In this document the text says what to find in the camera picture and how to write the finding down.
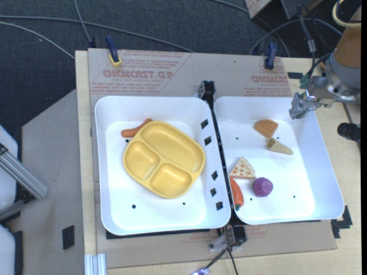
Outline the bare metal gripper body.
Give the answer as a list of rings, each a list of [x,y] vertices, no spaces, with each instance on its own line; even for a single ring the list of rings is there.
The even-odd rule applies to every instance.
[[[319,99],[319,107],[330,107],[334,102],[359,104],[361,96],[360,76],[336,75],[313,76],[306,89],[306,95]]]

